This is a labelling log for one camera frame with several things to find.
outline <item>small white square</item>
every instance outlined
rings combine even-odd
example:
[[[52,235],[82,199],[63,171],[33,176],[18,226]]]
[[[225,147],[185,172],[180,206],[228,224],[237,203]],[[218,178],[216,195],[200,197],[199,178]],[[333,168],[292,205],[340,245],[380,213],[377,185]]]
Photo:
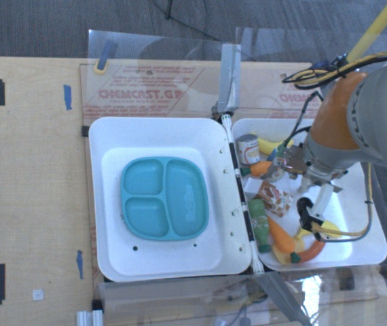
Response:
[[[44,290],[33,290],[32,291],[32,299],[34,301],[44,300]]]

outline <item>tin can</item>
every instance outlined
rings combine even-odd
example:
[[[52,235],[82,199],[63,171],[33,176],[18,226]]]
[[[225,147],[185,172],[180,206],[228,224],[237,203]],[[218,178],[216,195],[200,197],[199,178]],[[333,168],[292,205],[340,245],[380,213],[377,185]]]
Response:
[[[242,135],[237,140],[237,148],[241,163],[250,165],[260,161],[259,140],[257,135]]]

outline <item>yellow pole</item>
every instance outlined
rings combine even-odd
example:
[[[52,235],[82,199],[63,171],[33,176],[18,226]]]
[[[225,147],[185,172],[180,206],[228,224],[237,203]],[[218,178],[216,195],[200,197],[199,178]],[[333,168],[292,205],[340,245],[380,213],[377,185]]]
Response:
[[[353,62],[359,59],[370,45],[375,41],[376,37],[385,29],[387,26],[387,5],[381,11],[379,16],[374,20],[371,26],[367,29],[365,34],[360,38],[355,47],[350,51],[347,56],[348,62]]]

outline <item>white plastic tray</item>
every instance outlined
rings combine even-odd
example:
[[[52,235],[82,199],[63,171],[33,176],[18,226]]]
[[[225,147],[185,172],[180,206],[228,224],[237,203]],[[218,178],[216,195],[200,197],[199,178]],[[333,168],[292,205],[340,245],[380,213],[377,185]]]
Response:
[[[311,125],[312,120],[304,120],[301,127]],[[238,120],[233,126],[233,136],[235,141],[238,137],[247,133],[256,133],[259,137],[271,142],[282,141],[292,131],[295,120],[288,119],[242,119]],[[305,133],[297,135],[294,138],[295,143],[302,142]],[[286,215],[282,218],[271,215],[278,224],[280,224],[290,235],[296,235],[299,225],[299,215],[297,214],[296,202],[301,197],[308,197],[315,202],[319,193],[319,187],[311,187],[308,192],[300,194],[297,191],[301,183],[301,177],[292,180],[285,175],[274,185],[282,191],[288,192],[293,196],[293,202]],[[333,194],[327,209],[323,216],[325,219],[333,222],[342,231],[355,232],[367,225],[368,214],[365,204],[365,182],[364,174],[359,163],[349,168],[349,173],[341,179],[333,182],[342,187],[343,190]],[[248,199],[253,198],[254,194],[247,194]],[[310,236],[305,239],[306,248],[314,241]],[[319,268],[332,268],[342,266],[360,266],[379,264],[387,256],[387,242],[380,225],[376,209],[373,207],[373,221],[371,229],[366,237],[354,242],[345,243],[327,243],[322,252],[311,261],[302,264],[282,265],[273,253],[260,254],[260,260],[269,268],[278,271],[291,270],[311,270]]]
[[[251,250],[223,127],[203,118],[104,117],[90,127],[97,258],[110,280],[238,274]],[[122,218],[124,167],[142,157],[185,158],[208,190],[209,219],[196,238],[177,241],[135,236]]]

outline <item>blue compartment plate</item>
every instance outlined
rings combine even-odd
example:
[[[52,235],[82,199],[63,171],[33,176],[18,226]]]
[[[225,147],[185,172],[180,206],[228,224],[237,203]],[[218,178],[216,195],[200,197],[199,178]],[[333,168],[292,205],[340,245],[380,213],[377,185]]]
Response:
[[[121,178],[122,213],[128,229],[150,240],[187,240],[208,223],[207,188],[201,170],[176,157],[138,158]]]

